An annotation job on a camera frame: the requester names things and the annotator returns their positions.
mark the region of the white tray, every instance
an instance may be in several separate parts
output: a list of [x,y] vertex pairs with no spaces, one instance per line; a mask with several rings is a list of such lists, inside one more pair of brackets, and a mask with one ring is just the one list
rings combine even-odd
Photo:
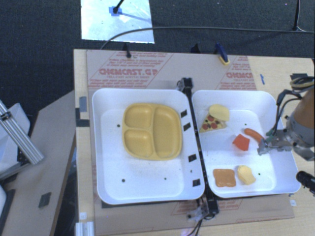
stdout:
[[[264,136],[275,123],[274,98],[262,91],[200,90],[193,94],[193,106],[198,128],[201,127],[209,107],[213,104],[226,106],[230,120],[225,129],[200,133],[200,143],[211,190],[222,198],[235,198],[280,193],[294,193],[300,188],[295,176],[298,172],[292,152],[272,150],[259,156],[258,143],[244,134],[251,128]],[[283,128],[280,121],[278,128]],[[241,151],[232,142],[238,134],[250,138],[248,151]],[[237,178],[237,167],[247,165],[252,169],[256,182],[243,184]],[[217,187],[214,169],[235,171],[235,187]]]
[[[125,109],[133,103],[173,108],[181,118],[183,144],[176,158],[151,161],[127,153],[122,140]],[[204,180],[187,97],[177,90],[103,88],[92,98],[97,191],[112,205],[191,200],[204,192]],[[190,123],[184,131],[183,126]]]

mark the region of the blue clamp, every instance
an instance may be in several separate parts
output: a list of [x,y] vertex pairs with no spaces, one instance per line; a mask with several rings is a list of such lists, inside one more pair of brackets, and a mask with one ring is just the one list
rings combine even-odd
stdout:
[[119,17],[119,15],[122,15],[122,14],[123,14],[123,11],[122,11],[121,8],[118,8],[117,13],[114,13],[114,8],[115,8],[115,6],[112,6],[112,7],[109,7],[109,8],[108,8],[109,13],[110,13],[113,17]]
[[223,48],[223,46],[220,43],[216,43],[216,49],[214,51],[214,54],[218,53],[220,54],[219,59],[224,65],[230,64],[230,60],[227,57],[226,51]]

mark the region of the black fabric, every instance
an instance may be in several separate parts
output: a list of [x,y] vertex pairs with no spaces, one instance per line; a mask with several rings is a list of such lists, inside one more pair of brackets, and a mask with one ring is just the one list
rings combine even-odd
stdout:
[[[297,0],[149,0],[153,26],[213,26],[291,30]],[[314,31],[314,0],[301,0],[300,28]],[[30,116],[73,90],[73,49],[99,49],[81,40],[80,0],[0,0],[0,99],[20,102]],[[231,30],[159,30],[155,44],[133,51],[185,52],[198,43],[212,53],[314,57],[314,35]],[[113,42],[106,49],[121,50]]]

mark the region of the wooden table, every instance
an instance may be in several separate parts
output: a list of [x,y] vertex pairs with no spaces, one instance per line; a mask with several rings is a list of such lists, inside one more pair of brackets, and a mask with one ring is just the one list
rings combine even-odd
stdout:
[[[289,89],[290,75],[293,73],[307,73],[314,76],[314,64],[311,59],[248,57],[255,84],[258,90],[263,90],[274,98],[284,90]],[[86,50],[74,51],[75,73],[75,106],[80,106],[80,97],[87,95],[87,60]],[[288,104],[283,116],[290,115],[297,103]],[[88,109],[79,113],[80,119],[89,119]],[[77,174],[78,174],[78,204],[80,221],[94,220],[93,178],[91,164],[90,130],[88,127],[77,127]],[[314,162],[307,162],[294,153],[298,169],[314,174]],[[315,224],[315,198],[308,189],[301,188],[291,196],[296,202],[294,219],[281,219],[253,223],[218,225],[201,227],[199,235],[313,235]],[[134,235],[144,236],[173,236],[181,235],[183,230],[166,230],[143,232]]]

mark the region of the toy pizza slice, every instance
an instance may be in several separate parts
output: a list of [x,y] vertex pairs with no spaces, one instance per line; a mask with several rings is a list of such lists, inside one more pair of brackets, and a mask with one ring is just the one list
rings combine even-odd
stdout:
[[221,121],[213,117],[212,115],[208,114],[205,120],[203,121],[199,132],[202,133],[202,132],[207,132],[211,130],[222,129],[225,127],[226,127],[226,124],[224,121]]

